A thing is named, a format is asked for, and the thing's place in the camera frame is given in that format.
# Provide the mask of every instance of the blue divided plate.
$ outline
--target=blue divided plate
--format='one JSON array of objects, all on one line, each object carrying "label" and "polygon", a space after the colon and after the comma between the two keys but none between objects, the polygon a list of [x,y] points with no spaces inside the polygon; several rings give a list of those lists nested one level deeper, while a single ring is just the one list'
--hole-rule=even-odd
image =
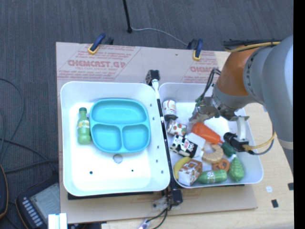
[{"label": "blue divided plate", "polygon": [[133,153],[145,149],[151,139],[146,108],[138,101],[104,98],[90,110],[93,143],[107,153]]}]

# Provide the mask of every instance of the yellow banana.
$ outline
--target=yellow banana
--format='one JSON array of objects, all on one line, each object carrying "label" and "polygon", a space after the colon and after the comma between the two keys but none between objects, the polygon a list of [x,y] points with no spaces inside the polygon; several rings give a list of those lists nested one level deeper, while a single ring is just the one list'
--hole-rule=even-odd
[{"label": "yellow banana", "polygon": [[173,166],[173,174],[175,176],[175,178],[178,180],[178,172],[179,170],[183,167],[184,164],[186,164],[187,162],[189,162],[191,160],[190,157],[183,157],[181,159],[179,159],[176,164]]}]

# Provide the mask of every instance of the blue clamp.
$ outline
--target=blue clamp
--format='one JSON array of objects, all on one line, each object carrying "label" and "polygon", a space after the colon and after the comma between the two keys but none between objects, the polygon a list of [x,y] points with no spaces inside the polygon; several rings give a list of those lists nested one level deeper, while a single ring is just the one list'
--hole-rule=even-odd
[{"label": "blue clamp", "polygon": [[198,39],[197,46],[193,52],[193,59],[196,61],[200,60],[200,52],[202,49],[203,40],[201,38]]},{"label": "blue clamp", "polygon": [[106,34],[102,33],[96,40],[94,43],[92,43],[90,45],[90,47],[88,48],[88,52],[90,54],[95,54],[99,48],[99,45],[101,44],[101,42],[103,41],[103,39],[105,38]]}]

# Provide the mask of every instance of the yellow cable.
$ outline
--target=yellow cable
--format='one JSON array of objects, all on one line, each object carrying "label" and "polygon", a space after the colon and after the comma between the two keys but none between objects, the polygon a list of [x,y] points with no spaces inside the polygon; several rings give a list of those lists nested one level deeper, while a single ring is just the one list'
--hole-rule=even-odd
[{"label": "yellow cable", "polygon": [[273,132],[273,135],[272,137],[265,143],[263,144],[260,144],[260,145],[257,145],[257,146],[250,146],[250,145],[243,145],[243,147],[245,148],[245,150],[253,150],[253,149],[256,149],[256,148],[260,148],[260,147],[263,147],[263,146],[266,146],[267,144],[271,143],[272,140],[275,138],[275,132]]},{"label": "yellow cable", "polygon": [[248,49],[252,49],[252,48],[273,46],[273,45],[277,45],[279,43],[280,42],[264,42],[264,43],[257,43],[257,44],[252,44],[252,45],[248,45],[248,46],[238,47],[238,48],[234,48],[234,49],[225,48],[225,50],[227,52],[239,52],[239,51],[248,50]]}]

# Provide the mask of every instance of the white tray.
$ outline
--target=white tray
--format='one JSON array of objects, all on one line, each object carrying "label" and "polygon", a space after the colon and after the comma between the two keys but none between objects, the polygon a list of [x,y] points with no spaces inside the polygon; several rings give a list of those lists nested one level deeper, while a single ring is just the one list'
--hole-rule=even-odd
[{"label": "white tray", "polygon": [[[179,121],[182,124],[187,125],[186,133],[190,133],[191,125],[189,123],[189,118],[192,116],[192,112],[195,108],[195,99],[197,99],[202,92],[204,91],[205,84],[192,84],[192,83],[164,83],[159,88],[160,93],[160,100],[161,103],[165,100],[175,100],[176,101],[176,110],[177,116]],[[236,115],[245,116],[244,109],[239,110],[236,112]],[[237,133],[237,123],[236,122],[229,122],[226,119],[219,117],[219,118],[212,118],[206,120],[204,122],[206,126],[214,130],[217,134],[219,134],[223,139],[223,135],[226,132]],[[171,134],[167,134],[168,137],[168,144],[169,146],[173,143],[174,136]],[[253,137],[248,125],[246,122],[246,138],[249,140],[250,145],[254,145]],[[211,144],[209,142],[205,142],[204,148],[206,151],[211,151]],[[181,155],[170,152],[171,154],[171,163],[172,166],[182,157]],[[227,158],[230,162],[232,161],[233,157]],[[253,184],[258,183],[263,178],[263,168],[260,162],[259,156],[250,155],[246,152],[237,153],[236,156],[241,161],[245,176],[239,182],[235,182],[230,179],[228,175],[228,179],[222,183],[214,183],[214,184],[201,184],[199,182],[193,183],[191,186],[186,186],[181,184],[177,181],[177,183],[185,188],[198,188],[198,187],[213,187],[213,186],[227,186],[227,185],[239,185],[239,184]],[[202,161],[201,157],[194,158],[198,161]],[[203,171],[211,170],[212,165],[205,161],[203,163]]]},{"label": "white tray", "polygon": [[[98,149],[93,142],[79,145],[76,123],[79,108],[102,98],[130,98],[147,109],[151,140],[147,148],[131,154],[115,154]],[[154,90],[143,83],[69,82],[61,88],[63,136],[63,184],[75,196],[160,191],[170,181],[168,161]]]}]

